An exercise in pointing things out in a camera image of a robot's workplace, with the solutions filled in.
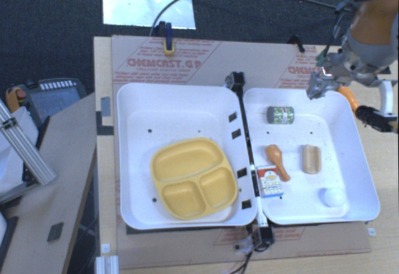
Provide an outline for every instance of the orange handle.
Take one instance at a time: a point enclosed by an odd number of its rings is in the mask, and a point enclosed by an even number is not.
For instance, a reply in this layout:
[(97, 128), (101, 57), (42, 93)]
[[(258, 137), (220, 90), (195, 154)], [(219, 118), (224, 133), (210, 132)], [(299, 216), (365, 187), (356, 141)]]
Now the orange handle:
[(277, 167), (281, 180), (284, 182), (290, 181), (291, 177), (288, 175), (282, 164), (282, 153), (279, 147), (274, 144), (269, 145), (266, 147), (265, 152), (269, 160)]
[(352, 109), (353, 112), (356, 112), (357, 108), (359, 107), (359, 103), (357, 102), (350, 87), (340, 86), (338, 88), (338, 92), (347, 98), (350, 104), (350, 108)]
[(24, 92), (20, 87), (8, 89), (6, 91), (6, 102), (11, 113), (17, 111), (21, 107), (18, 100), (18, 91)]

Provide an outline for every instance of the yellow divided plate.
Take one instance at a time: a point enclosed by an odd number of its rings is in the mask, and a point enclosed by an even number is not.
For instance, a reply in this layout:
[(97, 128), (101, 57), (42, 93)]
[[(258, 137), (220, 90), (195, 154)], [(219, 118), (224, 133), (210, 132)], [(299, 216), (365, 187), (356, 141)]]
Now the yellow divided plate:
[(238, 187), (220, 146), (203, 137), (157, 151), (151, 175), (166, 209), (180, 220), (192, 220), (231, 205)]

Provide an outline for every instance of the white ball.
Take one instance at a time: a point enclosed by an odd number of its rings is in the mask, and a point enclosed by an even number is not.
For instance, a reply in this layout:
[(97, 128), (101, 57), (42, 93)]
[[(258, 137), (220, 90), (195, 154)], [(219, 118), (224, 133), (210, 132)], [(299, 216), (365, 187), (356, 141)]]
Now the white ball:
[(347, 201), (347, 196), (339, 188), (329, 188), (324, 193), (324, 200), (330, 207), (341, 207)]

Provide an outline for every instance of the desk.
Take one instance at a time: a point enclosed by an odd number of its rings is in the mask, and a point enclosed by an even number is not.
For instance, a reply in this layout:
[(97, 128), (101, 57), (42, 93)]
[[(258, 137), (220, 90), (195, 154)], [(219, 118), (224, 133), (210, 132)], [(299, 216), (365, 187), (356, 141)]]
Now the desk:
[[(40, 153), (57, 177), (4, 211), (18, 222), (1, 273), (67, 273), (94, 171), (95, 136), (93, 94), (50, 118)], [(57, 225), (59, 237), (48, 242)]]
[[(96, 111), (101, 111), (102, 97), (109, 97), (112, 104), (112, 41), (109, 37), (96, 37), (95, 53), (95, 89)], [(397, 62), (392, 67), (397, 78)], [(379, 107), (377, 89), (367, 89), (356, 83), (352, 90), (360, 104)], [(397, 113), (397, 87), (394, 89)], [(102, 117), (103, 126), (112, 126), (112, 113)], [(369, 238), (371, 253), (351, 255), (330, 255), (306, 258), (278, 260), (259, 260), (249, 263), (247, 273), (397, 273), (399, 262), (399, 215), (398, 215), (398, 137), (382, 134), (371, 128), (365, 128), (357, 122), (360, 138), (367, 156), (368, 164), (377, 188), (381, 212), (376, 220), (367, 225), (375, 229), (375, 236)], [(113, 136), (97, 137), (99, 167), (99, 209), (100, 242), (108, 243), (110, 251), (103, 256), (116, 255), (118, 252), (116, 191), (115, 191), (115, 156)], [(202, 265), (139, 268), (121, 270), (121, 273), (229, 273), (239, 263), (213, 263)]]

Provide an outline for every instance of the can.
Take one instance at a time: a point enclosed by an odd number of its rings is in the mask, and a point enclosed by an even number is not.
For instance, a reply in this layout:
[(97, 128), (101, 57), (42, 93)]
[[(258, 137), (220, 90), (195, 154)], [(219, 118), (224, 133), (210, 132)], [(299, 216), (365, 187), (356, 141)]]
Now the can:
[(294, 121), (293, 107), (269, 107), (267, 121), (271, 124), (292, 124)]

